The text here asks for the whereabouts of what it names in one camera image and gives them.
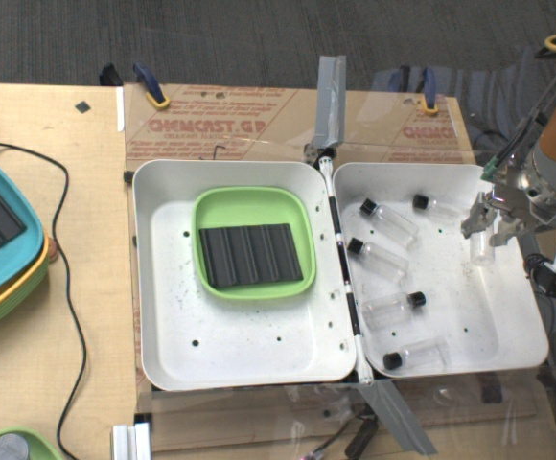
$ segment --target blue bowl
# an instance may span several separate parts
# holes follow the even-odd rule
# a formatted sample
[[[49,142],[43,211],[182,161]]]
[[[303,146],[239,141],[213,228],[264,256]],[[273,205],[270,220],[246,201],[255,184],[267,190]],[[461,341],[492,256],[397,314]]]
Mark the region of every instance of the blue bowl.
[[[29,202],[1,170],[0,196],[26,227],[22,233],[0,246],[1,286],[37,257],[44,234]]]

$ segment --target green tray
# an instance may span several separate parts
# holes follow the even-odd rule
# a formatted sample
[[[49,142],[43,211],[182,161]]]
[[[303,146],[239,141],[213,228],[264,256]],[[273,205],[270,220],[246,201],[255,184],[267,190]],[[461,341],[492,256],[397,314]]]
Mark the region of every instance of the green tray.
[[[8,433],[18,434],[27,441],[31,460],[63,460],[60,453],[45,438],[32,429],[22,426],[0,429],[0,436]]]
[[[201,251],[200,229],[277,223],[289,224],[302,280],[240,287],[210,286]],[[192,228],[197,275],[213,295],[240,300],[283,298],[302,293],[314,280],[316,263],[308,215],[302,202],[284,189],[243,186],[206,191],[195,202]]]

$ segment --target black cable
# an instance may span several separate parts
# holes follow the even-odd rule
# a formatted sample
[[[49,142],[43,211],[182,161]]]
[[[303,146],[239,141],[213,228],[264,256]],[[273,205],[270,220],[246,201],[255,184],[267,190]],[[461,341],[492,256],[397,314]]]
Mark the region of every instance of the black cable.
[[[65,263],[65,296],[66,296],[66,299],[67,299],[67,305],[69,306],[69,311],[71,312],[71,315],[74,318],[74,322],[76,323],[76,330],[78,331],[78,337],[80,339],[80,344],[81,344],[82,362],[81,362],[81,367],[80,367],[80,370],[78,372],[78,377],[76,378],[76,382],[74,384],[74,387],[72,388],[72,391],[69,394],[69,398],[67,399],[67,403],[65,404],[65,406],[64,406],[64,408],[63,408],[63,410],[60,414],[60,418],[58,419],[57,443],[58,443],[58,446],[60,447],[60,449],[67,456],[69,456],[72,460],[78,460],[78,458],[64,446],[64,444],[62,443],[62,441],[60,439],[60,433],[61,433],[61,430],[62,430],[62,427],[63,427],[63,423],[65,421],[67,413],[69,412],[69,407],[71,406],[72,401],[74,400],[76,392],[78,391],[78,387],[80,385],[82,376],[84,374],[84,370],[86,369],[86,360],[87,360],[86,340],[84,339],[84,334],[82,332],[80,321],[78,319],[78,316],[76,315],[76,311],[74,310],[74,307],[73,307],[72,302],[71,302],[71,271],[70,271],[70,267],[69,267],[69,261],[67,260],[67,257],[65,256],[65,253],[63,252],[63,249],[61,248],[60,243],[58,242],[58,238],[57,238],[58,215],[60,214],[60,211],[63,207],[63,204],[65,202],[65,198],[67,196],[67,191],[69,189],[69,172],[67,171],[65,166],[62,165],[60,162],[58,162],[54,158],[51,158],[49,156],[44,155],[43,153],[39,153],[38,151],[34,151],[32,149],[25,149],[25,148],[19,147],[17,145],[10,145],[8,143],[0,143],[0,147],[5,148],[5,149],[22,151],[24,153],[28,153],[30,155],[38,157],[42,160],[45,160],[45,161],[57,166],[65,174],[65,184],[63,186],[63,192],[60,195],[60,201],[58,202],[58,207],[55,210],[55,214],[52,218],[52,238],[55,241],[55,244],[57,245],[58,254],[60,254],[60,257],[63,259],[63,262]]]

